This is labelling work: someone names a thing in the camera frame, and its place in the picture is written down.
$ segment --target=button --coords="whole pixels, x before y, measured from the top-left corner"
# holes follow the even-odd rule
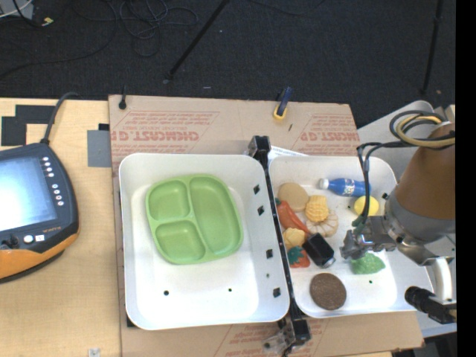
[[[34,238],[33,238],[32,235],[25,235],[25,236],[23,237],[23,242],[25,242],[25,243],[32,243],[33,240],[34,240]]]

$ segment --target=toy lemon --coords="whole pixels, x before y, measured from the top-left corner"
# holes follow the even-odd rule
[[[379,202],[372,196],[369,196],[369,216],[375,216],[379,212]],[[354,202],[354,210],[358,215],[362,214],[365,206],[365,196],[358,197]]]

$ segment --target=black floor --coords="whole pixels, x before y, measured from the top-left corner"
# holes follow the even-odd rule
[[[415,100],[455,103],[456,0],[34,0],[0,18],[0,95],[120,94],[349,103],[357,127]],[[46,26],[45,20],[53,20]]]

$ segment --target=table surface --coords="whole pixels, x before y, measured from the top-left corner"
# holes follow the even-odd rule
[[[0,117],[15,116],[18,102],[0,99]],[[55,103],[22,100],[22,104]],[[58,111],[56,123],[61,125],[54,126],[50,145],[75,186],[81,232],[54,263],[0,285],[3,356],[87,356],[93,348],[99,348],[100,357],[121,356],[112,169],[89,167],[87,151],[87,131],[108,122],[107,101],[67,101]],[[45,124],[28,124],[27,142],[37,142],[44,131]],[[408,317],[412,327],[411,315],[399,314]],[[391,353],[365,356],[391,357]]]

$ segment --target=green plate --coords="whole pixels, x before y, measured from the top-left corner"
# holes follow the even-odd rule
[[[146,209],[155,245],[171,263],[216,260],[242,244],[237,206],[226,184],[215,176],[160,181],[147,191]]]

